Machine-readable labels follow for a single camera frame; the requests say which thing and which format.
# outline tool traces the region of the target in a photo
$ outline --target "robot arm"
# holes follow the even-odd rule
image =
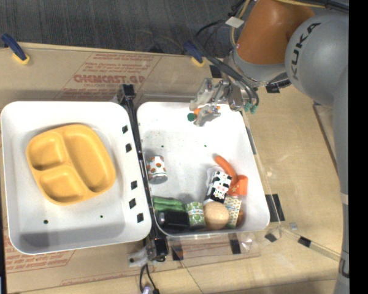
[[[321,105],[333,108],[337,171],[343,206],[343,241],[339,275],[335,294],[350,291],[349,223],[348,223],[348,7],[336,4],[343,12],[315,15],[303,3],[287,4],[273,0],[258,0],[230,55],[223,62],[206,57],[223,74],[223,81],[213,85],[211,80],[191,101],[194,110],[205,104],[203,125],[218,116],[217,103],[229,102],[238,110],[245,101],[256,106],[254,88],[270,85],[279,78]],[[240,88],[242,97],[232,98]]]

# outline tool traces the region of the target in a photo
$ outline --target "round bread roll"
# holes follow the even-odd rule
[[[204,220],[210,230],[222,229],[229,220],[229,211],[219,202],[208,202],[203,206]]]

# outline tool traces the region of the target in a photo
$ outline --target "small can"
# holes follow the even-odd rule
[[[153,156],[147,159],[146,169],[148,181],[151,184],[161,184],[167,181],[167,173],[163,156]]]
[[[203,204],[201,202],[192,202],[185,205],[185,210],[190,219],[190,229],[198,230],[206,226],[204,220]]]

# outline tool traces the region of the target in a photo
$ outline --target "gray carpet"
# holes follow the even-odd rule
[[[183,43],[237,1],[0,0],[0,47],[7,33],[22,42],[184,54]],[[228,29],[221,28],[209,48],[227,54]]]

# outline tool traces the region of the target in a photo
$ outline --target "toy food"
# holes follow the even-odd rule
[[[239,211],[241,206],[241,199],[226,196],[224,205],[229,211],[229,221],[226,224],[228,228],[235,228],[237,219],[239,218]]]
[[[238,182],[232,184],[232,186],[228,190],[228,195],[230,196],[246,196],[247,187],[248,187],[248,178],[245,175],[239,175],[237,177]]]
[[[230,175],[224,172],[215,171],[212,175],[203,204],[213,201],[223,203],[231,185],[231,181],[232,177]]]
[[[167,181],[167,173],[163,156],[152,156],[147,159],[147,175],[151,184],[161,184]]]
[[[184,204],[177,199],[174,198],[164,198],[164,197],[153,197],[153,206],[154,210],[157,211],[185,211]]]
[[[243,218],[244,218],[244,211],[240,209],[239,216],[237,217],[236,227],[239,227],[241,225]]]
[[[225,171],[226,174],[232,177],[231,185],[235,185],[239,179],[232,165],[222,156],[215,156],[214,161]]]
[[[206,226],[210,230],[220,230],[228,223],[229,211],[222,203],[209,202],[203,206],[203,212]]]
[[[187,203],[185,211],[188,213],[191,229],[197,230],[205,227],[203,204],[201,202]]]

